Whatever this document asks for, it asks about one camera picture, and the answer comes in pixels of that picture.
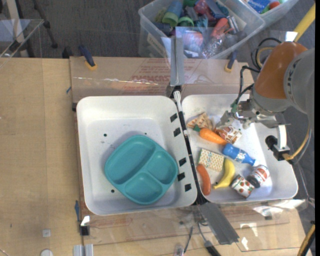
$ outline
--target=red and white can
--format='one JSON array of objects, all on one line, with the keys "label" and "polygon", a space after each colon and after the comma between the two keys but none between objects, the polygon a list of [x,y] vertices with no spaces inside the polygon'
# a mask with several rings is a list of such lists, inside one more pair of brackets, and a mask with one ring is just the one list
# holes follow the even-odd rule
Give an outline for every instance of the red and white can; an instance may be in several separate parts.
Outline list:
[{"label": "red and white can", "polygon": [[247,180],[254,185],[255,188],[260,186],[270,177],[269,169],[260,164],[254,168],[252,173],[247,177]]},{"label": "red and white can", "polygon": [[237,191],[244,198],[248,198],[255,187],[244,177],[238,174],[231,182],[230,187]]}]

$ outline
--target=teal plate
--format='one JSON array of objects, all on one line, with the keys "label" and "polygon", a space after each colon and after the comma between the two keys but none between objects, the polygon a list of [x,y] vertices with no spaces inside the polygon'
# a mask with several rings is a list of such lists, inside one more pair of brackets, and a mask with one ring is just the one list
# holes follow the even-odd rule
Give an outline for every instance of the teal plate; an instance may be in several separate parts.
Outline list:
[{"label": "teal plate", "polygon": [[124,196],[140,205],[159,200],[178,175],[173,157],[152,139],[134,135],[106,160],[104,174]]}]

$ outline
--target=orange toy carrot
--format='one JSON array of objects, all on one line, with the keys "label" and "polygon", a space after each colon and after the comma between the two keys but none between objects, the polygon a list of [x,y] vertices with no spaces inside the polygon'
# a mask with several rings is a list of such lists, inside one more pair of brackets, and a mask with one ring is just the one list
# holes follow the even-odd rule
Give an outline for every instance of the orange toy carrot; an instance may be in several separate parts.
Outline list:
[{"label": "orange toy carrot", "polygon": [[217,143],[220,145],[226,145],[227,141],[224,140],[223,138],[221,138],[218,134],[216,134],[214,131],[208,129],[208,128],[202,128],[199,131],[199,135],[201,138],[213,142],[213,143]]},{"label": "orange toy carrot", "polygon": [[196,167],[197,172],[200,174],[202,179],[202,193],[207,196],[211,192],[211,182],[209,174],[206,170],[206,168],[202,164],[198,164]]}]

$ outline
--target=banana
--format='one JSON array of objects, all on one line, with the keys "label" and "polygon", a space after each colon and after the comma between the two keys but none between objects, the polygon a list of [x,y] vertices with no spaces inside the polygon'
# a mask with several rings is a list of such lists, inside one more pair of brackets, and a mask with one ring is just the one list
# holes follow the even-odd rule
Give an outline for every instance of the banana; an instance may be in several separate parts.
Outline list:
[{"label": "banana", "polygon": [[235,169],[234,163],[228,158],[225,158],[223,165],[224,165],[223,177],[221,178],[221,180],[218,182],[217,185],[213,186],[214,189],[228,187],[235,177],[236,169]]}]

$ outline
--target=yellow tube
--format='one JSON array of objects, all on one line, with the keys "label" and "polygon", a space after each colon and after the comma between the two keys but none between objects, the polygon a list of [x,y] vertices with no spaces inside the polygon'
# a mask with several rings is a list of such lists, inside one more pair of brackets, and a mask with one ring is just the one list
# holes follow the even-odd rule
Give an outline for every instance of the yellow tube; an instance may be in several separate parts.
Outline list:
[{"label": "yellow tube", "polygon": [[308,29],[311,23],[316,19],[316,3],[310,8],[310,10],[306,13],[303,19],[299,22],[299,24],[293,30],[297,32],[297,36],[295,38],[295,42],[297,42],[300,37],[304,34],[304,32]]}]

